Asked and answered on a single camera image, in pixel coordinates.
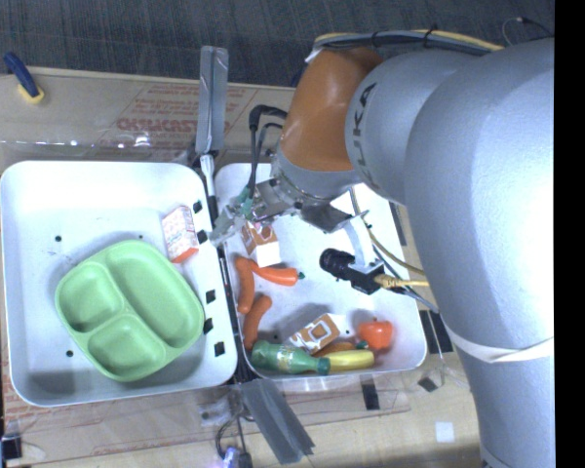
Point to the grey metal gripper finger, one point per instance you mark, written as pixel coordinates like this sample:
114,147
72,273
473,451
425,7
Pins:
224,230
263,217

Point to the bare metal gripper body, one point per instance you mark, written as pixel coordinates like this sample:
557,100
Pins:
273,199

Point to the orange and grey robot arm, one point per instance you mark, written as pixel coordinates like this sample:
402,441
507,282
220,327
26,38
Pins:
478,203

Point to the brown and white carton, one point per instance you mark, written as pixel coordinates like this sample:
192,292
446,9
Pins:
265,246
317,333

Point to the orange and white carton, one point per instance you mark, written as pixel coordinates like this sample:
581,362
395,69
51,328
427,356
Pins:
180,234

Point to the thin black and white rod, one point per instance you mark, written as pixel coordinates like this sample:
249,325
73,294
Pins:
209,178

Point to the orange sausage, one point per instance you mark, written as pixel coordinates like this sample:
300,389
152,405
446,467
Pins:
246,285
256,320

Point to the orange carrot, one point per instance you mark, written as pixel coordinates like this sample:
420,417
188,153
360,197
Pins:
339,346
278,275

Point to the green divided plate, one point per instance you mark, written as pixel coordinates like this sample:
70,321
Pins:
141,285

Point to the white plastic tray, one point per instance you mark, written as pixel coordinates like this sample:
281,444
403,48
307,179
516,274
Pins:
322,305
44,198

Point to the green bottle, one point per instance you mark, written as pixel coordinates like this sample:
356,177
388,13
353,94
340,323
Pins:
283,357

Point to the yellow banana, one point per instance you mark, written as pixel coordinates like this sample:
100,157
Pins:
351,360

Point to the brown cardboard board red print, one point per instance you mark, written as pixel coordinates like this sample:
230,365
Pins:
102,110

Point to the black cylinder on white bracket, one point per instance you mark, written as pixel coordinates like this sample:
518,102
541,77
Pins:
343,264

